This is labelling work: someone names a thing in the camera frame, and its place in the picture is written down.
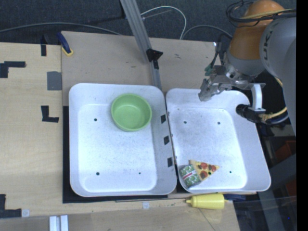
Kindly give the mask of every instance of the black cable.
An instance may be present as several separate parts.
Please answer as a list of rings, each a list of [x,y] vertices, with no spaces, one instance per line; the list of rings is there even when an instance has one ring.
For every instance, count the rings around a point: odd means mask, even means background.
[[[222,42],[221,42],[221,38],[225,36],[226,38],[232,40],[232,38],[228,37],[226,34],[222,33],[220,34],[220,36],[218,37],[218,40],[217,40],[217,43],[218,44],[221,44],[219,49],[218,49],[218,55],[219,55],[219,59],[220,59],[220,62],[223,64],[223,55],[224,55],[224,52],[226,49],[223,49],[222,50]]]
[[[235,25],[233,22],[237,22],[237,23],[249,23],[249,22],[255,22],[254,25],[247,25],[247,26],[255,26],[257,25],[260,21],[264,21],[264,20],[274,20],[274,19],[279,19],[279,18],[289,18],[289,17],[296,17],[296,9],[290,9],[290,10],[282,10],[279,11],[277,13],[272,13],[272,14],[268,14],[268,15],[264,15],[260,18],[239,18],[239,17],[235,17],[233,14],[236,10],[238,10],[239,8],[243,7],[244,5],[249,5],[251,3],[253,3],[254,1],[252,0],[241,0],[239,2],[233,3],[231,5],[229,5],[226,9],[226,16],[228,18],[228,20],[230,21],[230,23],[235,26],[238,27],[237,25]]]
[[[211,61],[211,63],[208,65],[208,67],[206,69],[208,69],[208,68],[212,69],[214,67],[216,59],[219,56],[220,51],[221,51],[221,38],[222,38],[222,36],[225,36],[225,37],[227,37],[229,39],[232,39],[232,37],[230,38],[228,35],[226,35],[224,33],[220,34],[220,36],[218,37],[218,40],[216,41],[216,49],[215,49],[214,58],[213,58],[213,60]]]
[[[114,32],[114,31],[111,31],[111,30],[108,30],[108,29],[105,29],[105,28],[101,28],[101,27],[97,27],[97,26],[90,26],[90,25],[85,25],[85,24],[71,23],[71,22],[46,22],[46,23],[30,24],[30,25],[24,25],[24,26],[16,26],[16,27],[11,27],[11,28],[0,30],[0,33],[18,30],[18,29],[23,29],[23,28],[27,28],[27,27],[50,26],[50,25],[51,26],[54,26],[54,25],[83,26],[83,27],[88,27],[88,28],[92,28],[92,29],[97,29],[97,30],[109,32],[109,33],[116,34],[116,35],[121,35],[117,32]]]

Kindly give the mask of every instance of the white cable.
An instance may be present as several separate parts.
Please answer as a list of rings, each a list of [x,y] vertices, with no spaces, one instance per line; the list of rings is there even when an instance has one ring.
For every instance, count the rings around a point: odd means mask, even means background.
[[[279,124],[283,121],[285,121],[286,119],[289,118],[289,115],[287,114],[286,116],[284,116],[283,118],[281,119],[273,119],[274,121],[273,122],[270,122],[270,123],[266,123],[265,121],[262,121],[263,123],[267,124],[267,125],[276,125],[276,124]]]
[[[141,13],[140,15],[143,16],[143,15],[146,14],[146,13],[149,13],[149,12],[151,12],[151,11],[153,11],[153,10],[157,10],[157,9],[161,9],[161,8],[171,8],[171,9],[174,9],[174,10],[176,10],[176,11],[178,11],[178,12],[180,12],[180,13],[182,14],[185,23],[184,23],[184,29],[183,29],[183,31],[182,31],[182,33],[181,33],[181,36],[180,36],[180,39],[181,39],[181,38],[183,37],[183,34],[184,34],[184,32],[185,32],[185,29],[186,29],[186,17],[185,17],[185,15],[183,14],[183,12],[182,12],[181,10],[179,10],[179,9],[177,9],[177,8],[175,8],[175,7],[172,7],[172,6],[159,6],[159,7],[150,9],[150,10],[148,10],[148,11],[146,11],[146,12],[143,12],[143,13]]]
[[[27,28],[27,27],[50,26],[50,25],[51,26],[55,26],[55,25],[83,26],[83,27],[89,27],[89,28],[93,28],[93,29],[97,29],[97,30],[113,33],[113,34],[116,34],[116,35],[121,35],[121,34],[119,34],[117,32],[114,32],[114,31],[111,31],[111,30],[108,30],[108,29],[105,29],[105,28],[101,28],[101,27],[97,27],[97,26],[84,25],[84,24],[79,24],[79,23],[71,23],[71,22],[46,22],[46,23],[37,23],[37,24],[30,24],[30,25],[24,25],[24,26],[16,26],[16,27],[0,30],[0,33],[8,32],[8,31],[13,31],[13,30],[17,30],[17,29],[23,29],[23,28]]]
[[[197,25],[197,26],[193,26],[192,28],[188,29],[185,34],[182,36],[181,39],[183,39],[190,31],[196,29],[196,28],[200,28],[200,27],[208,27],[208,28],[212,28],[212,29],[216,29],[220,32],[223,32],[226,36],[228,36],[229,38],[232,38],[232,35],[228,32],[226,32],[225,30],[217,27],[217,26],[211,26],[211,25]]]

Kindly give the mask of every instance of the green bowl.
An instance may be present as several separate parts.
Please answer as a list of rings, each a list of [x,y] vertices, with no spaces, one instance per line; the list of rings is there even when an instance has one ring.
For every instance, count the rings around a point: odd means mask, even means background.
[[[134,132],[145,128],[150,123],[152,109],[143,97],[127,93],[113,101],[111,116],[120,129]]]

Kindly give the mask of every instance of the black tape mark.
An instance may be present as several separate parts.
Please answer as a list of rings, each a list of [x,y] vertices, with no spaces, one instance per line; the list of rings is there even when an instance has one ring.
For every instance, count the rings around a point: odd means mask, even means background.
[[[165,145],[168,144],[169,142],[170,142],[169,136],[165,136],[165,137],[164,137],[164,143],[165,143]]]
[[[0,64],[0,78],[9,76],[9,67],[26,67],[26,62],[7,62]]]
[[[40,45],[40,55],[41,56],[47,56],[46,44],[41,44]]]
[[[168,167],[171,167],[173,165],[172,157],[168,158],[167,161],[168,161]]]
[[[0,194],[0,218],[18,218],[21,217],[21,209],[6,210],[5,194]]]
[[[160,117],[160,120],[161,120],[161,122],[162,122],[162,124],[166,121],[166,115],[162,115],[161,117]]]
[[[42,121],[47,121],[47,122],[59,122],[59,118],[58,117],[49,117],[49,106],[44,105],[41,106],[42,109]]]

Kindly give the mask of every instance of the yellow mustard bottle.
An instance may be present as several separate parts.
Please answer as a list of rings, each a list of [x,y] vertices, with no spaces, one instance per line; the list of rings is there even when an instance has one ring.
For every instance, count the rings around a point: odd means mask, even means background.
[[[226,200],[222,193],[211,193],[192,196],[186,202],[196,208],[221,210],[225,207]]]

